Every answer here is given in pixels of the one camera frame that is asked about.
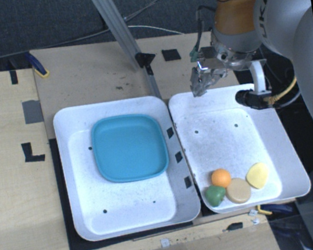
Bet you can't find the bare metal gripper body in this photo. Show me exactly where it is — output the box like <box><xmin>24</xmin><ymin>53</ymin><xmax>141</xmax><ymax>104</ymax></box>
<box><xmin>193</xmin><ymin>38</ymin><xmax>259</xmax><ymax>86</ymax></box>

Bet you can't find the white plastic tray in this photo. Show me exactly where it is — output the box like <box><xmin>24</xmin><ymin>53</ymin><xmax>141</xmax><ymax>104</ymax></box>
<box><xmin>51</xmin><ymin>88</ymin><xmax>205</xmax><ymax>246</ymax></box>
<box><xmin>166</xmin><ymin>74</ymin><xmax>313</xmax><ymax>220</ymax></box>

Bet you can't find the blue plate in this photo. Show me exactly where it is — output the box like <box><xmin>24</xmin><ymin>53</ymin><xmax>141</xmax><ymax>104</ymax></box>
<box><xmin>87</xmin><ymin>108</ymin><xmax>172</xmax><ymax>188</ymax></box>

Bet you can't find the orange ball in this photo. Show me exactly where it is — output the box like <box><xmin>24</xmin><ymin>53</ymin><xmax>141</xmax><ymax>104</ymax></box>
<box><xmin>209</xmin><ymin>166</ymin><xmax>233</xmax><ymax>191</ymax></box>

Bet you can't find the pale wood board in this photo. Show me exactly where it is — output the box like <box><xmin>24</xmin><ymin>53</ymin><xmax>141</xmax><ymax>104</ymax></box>
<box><xmin>28</xmin><ymin>15</ymin><xmax>281</xmax><ymax>250</ymax></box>

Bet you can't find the tan round biscuit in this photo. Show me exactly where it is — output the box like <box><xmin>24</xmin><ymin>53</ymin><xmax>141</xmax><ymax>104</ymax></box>
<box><xmin>223</xmin><ymin>175</ymin><xmax>254</xmax><ymax>207</ymax></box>

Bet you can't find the green toy pepper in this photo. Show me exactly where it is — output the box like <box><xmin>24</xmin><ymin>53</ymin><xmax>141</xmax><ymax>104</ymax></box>
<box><xmin>203</xmin><ymin>183</ymin><xmax>229</xmax><ymax>209</ymax></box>

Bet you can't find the black cylinder on white bracket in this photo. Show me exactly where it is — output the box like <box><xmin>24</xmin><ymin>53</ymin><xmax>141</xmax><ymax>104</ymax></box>
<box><xmin>229</xmin><ymin>58</ymin><xmax>276</xmax><ymax>115</ymax></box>

